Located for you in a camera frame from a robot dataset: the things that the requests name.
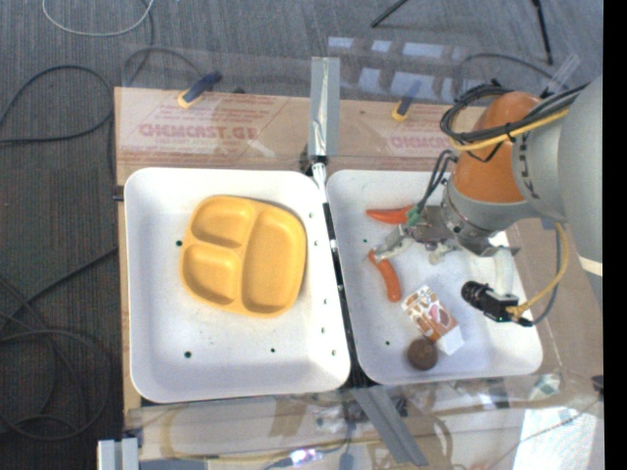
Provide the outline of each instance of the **black connector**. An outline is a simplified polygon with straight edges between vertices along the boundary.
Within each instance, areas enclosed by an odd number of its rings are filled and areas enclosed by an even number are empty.
[[[461,297],[483,314],[495,322],[511,322],[512,315],[507,311],[509,307],[518,306],[518,298],[512,294],[500,295],[495,293],[488,284],[469,281],[461,288]],[[515,321],[523,327],[530,327],[532,322],[526,318]]]

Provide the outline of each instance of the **gray floor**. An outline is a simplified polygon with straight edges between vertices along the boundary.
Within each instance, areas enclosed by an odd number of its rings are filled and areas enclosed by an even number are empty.
[[[395,47],[436,45],[457,51],[444,63],[421,67],[439,77],[468,81],[496,78],[504,86],[540,93],[547,77],[503,58],[462,64],[473,54],[513,56],[548,74],[569,58],[578,68],[571,86],[603,72],[603,0],[542,0],[555,63],[546,63],[536,12],[530,0],[410,0],[378,28],[370,22],[396,0],[156,0],[151,13],[152,43],[189,52],[219,68],[225,91],[243,86],[249,92],[309,94],[307,69],[312,56],[340,55],[347,65],[345,97],[394,96],[394,85],[379,91],[360,84],[362,73],[407,65],[402,55],[372,59],[364,50],[373,40]],[[151,41],[145,21],[116,37],[92,38],[66,33],[44,17],[41,0],[0,0],[0,115],[19,87],[39,71],[79,65],[98,71],[111,85],[121,85],[122,65],[129,53]],[[121,29],[137,20],[139,0],[48,0],[61,23],[89,30]],[[244,58],[241,61],[228,58]],[[174,57],[155,57],[135,83],[179,88],[189,70]],[[452,92],[428,96],[424,102],[449,102]],[[0,276],[26,298],[106,255],[117,242],[113,180],[108,160],[109,125],[69,141],[3,144],[3,140],[48,138],[87,128],[105,116],[108,92],[82,70],[54,70],[25,90],[0,118]],[[0,286],[0,311],[14,312],[20,298]],[[55,338],[74,364],[84,403],[69,370],[57,363],[52,377],[46,340],[0,343],[0,415],[24,420],[31,434],[63,436],[85,425],[106,400],[102,416],[81,437],[41,443],[5,430],[0,422],[0,468],[79,468],[82,447],[118,437],[121,432],[121,329],[118,263],[115,253],[55,286],[32,302],[47,328],[72,332],[95,343],[111,362],[107,374],[95,352],[76,338]],[[39,325],[25,310],[18,317]],[[2,336],[23,331],[8,324]],[[52,396],[46,403],[49,392]],[[66,421],[27,419],[45,412]],[[89,453],[88,466],[94,465]]]

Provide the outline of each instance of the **transparent plastic sheet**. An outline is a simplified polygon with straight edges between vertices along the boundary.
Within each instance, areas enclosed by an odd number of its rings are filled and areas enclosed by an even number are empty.
[[[372,47],[382,49],[385,46],[374,44]],[[128,55],[139,49],[141,47],[129,47]],[[427,49],[424,49],[426,55],[433,54],[433,49]],[[370,49],[367,54],[356,53],[355,49],[348,54],[339,54],[335,49],[342,60],[340,140],[338,156],[330,159],[327,166],[329,175],[350,168],[430,171],[439,153],[448,147],[446,137],[439,130],[439,120],[452,96],[441,93],[419,96],[405,121],[394,120],[392,111],[402,93],[406,92],[406,87],[410,86],[410,80],[416,80],[416,77],[411,74],[409,77],[401,76],[405,80],[399,80],[395,76],[398,65],[391,61],[381,62],[373,50]],[[202,103],[208,109],[204,110],[199,104],[181,115],[189,117],[188,126],[198,127],[199,119],[202,123],[206,122],[214,129],[215,137],[205,139],[217,140],[219,144],[190,143],[181,147],[178,143],[174,144],[165,131],[159,132],[161,129],[157,126],[163,125],[164,121],[169,120],[170,123],[176,120],[171,125],[178,125],[183,120],[173,118],[177,117],[172,114],[176,97],[189,88],[198,75],[192,67],[172,54],[152,53],[132,81],[117,88],[119,184],[124,183],[138,168],[153,165],[302,170],[302,154],[310,123],[310,61],[226,56],[207,51],[177,52],[204,64],[202,72],[219,70],[222,74],[222,80],[214,90],[204,95]],[[451,49],[447,54],[453,59],[445,67],[458,65],[466,53]],[[374,92],[368,86],[367,79],[372,73],[363,72],[369,67],[361,63],[366,55],[370,56],[370,61],[374,57],[380,62],[378,77],[392,78],[390,85],[395,85],[394,88],[388,86]],[[400,58],[407,70],[417,74],[428,69],[423,57],[414,55],[408,60],[409,56],[402,55]],[[137,65],[129,67],[131,75],[135,68]],[[254,74],[249,76],[242,71],[256,71],[257,81]],[[280,78],[285,79],[284,84],[265,81],[277,74],[279,83]],[[126,72],[122,77],[128,78],[128,75]],[[447,81],[441,85],[449,86],[449,92],[453,93],[452,83]],[[158,108],[164,99],[168,107],[160,112]],[[241,109],[243,104],[247,105],[243,111],[248,115],[231,120],[237,125],[223,125],[219,109]],[[200,118],[190,115],[194,108],[202,113]],[[458,122],[472,125],[481,111],[478,107],[469,108]],[[152,131],[152,135],[141,136],[146,138],[144,141],[150,142],[141,142],[139,127],[142,123],[152,124],[141,129],[147,134]],[[230,127],[225,129],[230,132],[224,130],[220,138],[217,127],[222,126]],[[235,135],[233,129],[236,127],[243,127],[243,132]],[[207,136],[209,133],[205,129],[204,134]],[[203,137],[198,137],[202,134],[202,131],[195,132],[190,140],[202,140]],[[162,148],[167,149],[165,152],[155,148],[154,142],[160,138],[165,140],[162,141]],[[514,225],[507,232],[507,237],[512,245],[521,248],[515,257],[516,267],[527,296],[533,295],[555,272],[552,233],[542,230],[538,220],[529,220]],[[592,295],[585,287],[583,290],[580,288],[580,279],[585,277],[580,277],[579,266],[572,262],[569,270],[572,274],[560,285],[560,296],[554,311],[537,328],[543,344],[543,362],[534,374],[389,387],[393,399],[409,406],[404,420],[421,447],[429,447],[426,452],[427,457],[431,456],[433,468],[445,468],[438,465],[451,463],[467,468],[481,463],[484,466],[476,468],[491,468],[489,465],[498,457],[528,437],[530,429],[525,428],[527,413],[546,410],[555,414],[555,409],[564,408],[573,410],[573,415],[576,415],[584,412],[589,405],[589,410],[585,412],[593,413],[597,432],[603,428],[603,404],[595,403],[597,393],[590,381],[592,374],[603,374],[601,317]],[[581,316],[582,308],[584,314],[590,314]],[[586,331],[581,336],[573,336],[568,322],[587,325]],[[579,361],[575,360],[573,343],[578,351],[583,348],[582,343],[589,344]],[[257,401],[261,411],[253,409],[251,418],[234,414],[245,411],[250,402]],[[138,433],[143,438],[142,457],[147,460],[189,457],[204,460],[210,455],[210,468],[232,468],[233,463],[242,468],[266,468],[273,460],[285,457],[290,450],[299,447],[328,449],[344,445],[346,448],[346,413],[350,408],[355,408],[355,405],[350,392],[345,391],[161,406],[129,405],[126,424],[130,433]],[[222,416],[218,417],[219,421],[216,419],[217,412]],[[442,427],[434,421],[435,418],[444,420],[449,426],[448,435],[443,435]],[[200,440],[191,437],[201,432],[203,437]],[[249,444],[242,445],[244,440]],[[367,420],[359,420],[351,440],[351,453],[358,448],[363,451],[360,459],[362,466],[357,467],[403,468],[394,462]],[[450,457],[447,441],[457,448],[471,444],[476,451],[454,452],[454,457]],[[342,453],[343,450],[326,453],[319,461],[312,461],[309,467],[325,468],[325,464],[337,467]],[[222,462],[216,458],[217,455],[223,456]],[[516,451],[509,453],[493,468],[512,468],[515,455]]]

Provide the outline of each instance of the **yellow cable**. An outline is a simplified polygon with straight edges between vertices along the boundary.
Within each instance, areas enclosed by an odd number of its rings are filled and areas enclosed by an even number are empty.
[[[499,143],[503,143],[504,141],[507,141],[509,139],[509,137],[516,137],[519,136],[520,134],[524,134],[525,132],[528,132],[532,129],[536,129],[538,127],[542,127],[543,125],[547,125],[548,123],[551,123],[552,121],[558,120],[560,118],[564,118],[566,117],[566,114],[568,113],[568,109],[564,109],[561,112],[557,112],[553,115],[550,115],[548,117],[545,118],[541,118],[540,120],[536,120],[534,122],[531,122],[527,125],[524,125],[522,127],[519,127],[515,130],[513,130],[512,132],[510,132],[509,134],[502,134],[500,136],[495,136],[493,138],[490,139],[486,139],[484,141],[480,141],[478,143],[471,143],[471,144],[467,144],[467,145],[462,145],[460,143],[458,143],[458,141],[456,141],[453,138],[451,139],[451,144],[453,145],[453,148],[455,148],[456,150],[460,150],[461,152],[471,152],[473,150],[481,150],[482,148],[486,148],[488,146],[494,146],[496,144]]]
[[[559,234],[559,240],[561,241],[561,254],[560,254],[561,267],[559,268],[559,271],[555,274],[555,277],[553,278],[553,280],[549,282],[547,287],[545,287],[542,291],[540,291],[531,300],[529,300],[527,303],[524,303],[522,305],[510,306],[506,309],[509,313],[513,315],[514,319],[520,318],[520,316],[522,315],[524,311],[529,309],[532,305],[534,305],[540,299],[546,296],[553,289],[553,287],[557,285],[559,280],[561,280],[561,277],[563,277],[564,273],[566,272],[566,268],[568,267],[568,255],[569,255],[568,240],[566,239],[566,234],[564,232],[564,229],[561,227],[561,224],[556,223],[555,228],[557,229],[557,233]]]

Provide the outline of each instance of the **white cable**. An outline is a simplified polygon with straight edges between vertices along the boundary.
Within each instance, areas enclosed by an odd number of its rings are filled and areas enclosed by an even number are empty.
[[[82,35],[82,36],[118,36],[118,35],[128,33],[129,31],[132,31],[133,29],[136,29],[140,24],[142,24],[144,20],[148,17],[148,13],[150,13],[150,10],[152,9],[154,3],[155,3],[155,0],[150,0],[150,2],[148,3],[148,7],[146,7],[146,11],[144,12],[143,16],[139,18],[139,21],[135,23],[134,25],[128,28],[122,29],[120,31],[111,31],[107,33],[80,31],[78,29],[71,29],[69,27],[65,27],[62,24],[55,21],[52,18],[52,16],[50,16],[50,14],[48,13],[48,10],[46,9],[46,0],[41,0],[41,7],[43,9],[43,13],[46,15],[46,18],[48,18],[48,21],[50,21],[50,23],[52,23],[54,26],[62,29],[63,31],[66,31],[67,33],[73,33],[75,35]]]

